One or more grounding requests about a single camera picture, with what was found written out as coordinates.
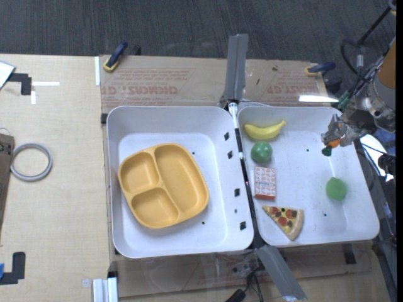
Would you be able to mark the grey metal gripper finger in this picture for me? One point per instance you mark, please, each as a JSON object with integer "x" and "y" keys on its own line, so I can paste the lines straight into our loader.
{"x": 351, "y": 136}
{"x": 333, "y": 127}

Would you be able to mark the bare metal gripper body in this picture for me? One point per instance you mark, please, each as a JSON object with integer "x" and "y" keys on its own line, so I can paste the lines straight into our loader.
{"x": 362, "y": 118}

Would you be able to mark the orange carrot with green top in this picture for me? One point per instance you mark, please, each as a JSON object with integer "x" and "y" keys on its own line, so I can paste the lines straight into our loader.
{"x": 333, "y": 143}

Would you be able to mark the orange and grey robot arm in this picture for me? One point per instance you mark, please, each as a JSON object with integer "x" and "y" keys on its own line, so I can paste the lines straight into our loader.
{"x": 389, "y": 64}

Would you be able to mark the green lime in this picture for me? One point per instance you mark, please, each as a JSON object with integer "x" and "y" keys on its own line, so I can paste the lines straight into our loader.
{"x": 336, "y": 188}

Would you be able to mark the white plastic tray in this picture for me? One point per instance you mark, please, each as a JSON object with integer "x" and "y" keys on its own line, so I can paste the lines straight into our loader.
{"x": 302, "y": 175}
{"x": 220, "y": 175}

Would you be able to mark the yellow banana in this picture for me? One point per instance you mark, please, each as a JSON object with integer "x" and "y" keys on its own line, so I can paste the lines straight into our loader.
{"x": 264, "y": 131}

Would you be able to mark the green apple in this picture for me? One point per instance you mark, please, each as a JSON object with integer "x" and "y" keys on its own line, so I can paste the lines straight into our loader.
{"x": 261, "y": 151}

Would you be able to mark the orange and white carton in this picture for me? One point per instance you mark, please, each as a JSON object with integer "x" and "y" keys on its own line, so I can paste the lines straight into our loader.
{"x": 265, "y": 183}

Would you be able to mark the pizza slice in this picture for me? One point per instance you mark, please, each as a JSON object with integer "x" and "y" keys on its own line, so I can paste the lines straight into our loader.
{"x": 288, "y": 220}

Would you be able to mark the yellow divided plate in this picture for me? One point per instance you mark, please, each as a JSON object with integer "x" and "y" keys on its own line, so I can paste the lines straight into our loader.
{"x": 163, "y": 184}

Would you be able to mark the brown cardboard board, red print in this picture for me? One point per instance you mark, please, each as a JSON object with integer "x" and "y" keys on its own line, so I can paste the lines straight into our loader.
{"x": 151, "y": 83}

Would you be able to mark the grey tape roll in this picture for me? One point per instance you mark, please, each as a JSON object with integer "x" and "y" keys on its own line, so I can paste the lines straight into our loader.
{"x": 15, "y": 171}

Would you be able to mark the black cylinder on white bracket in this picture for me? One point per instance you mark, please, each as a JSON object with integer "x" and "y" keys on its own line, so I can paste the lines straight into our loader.
{"x": 386, "y": 164}

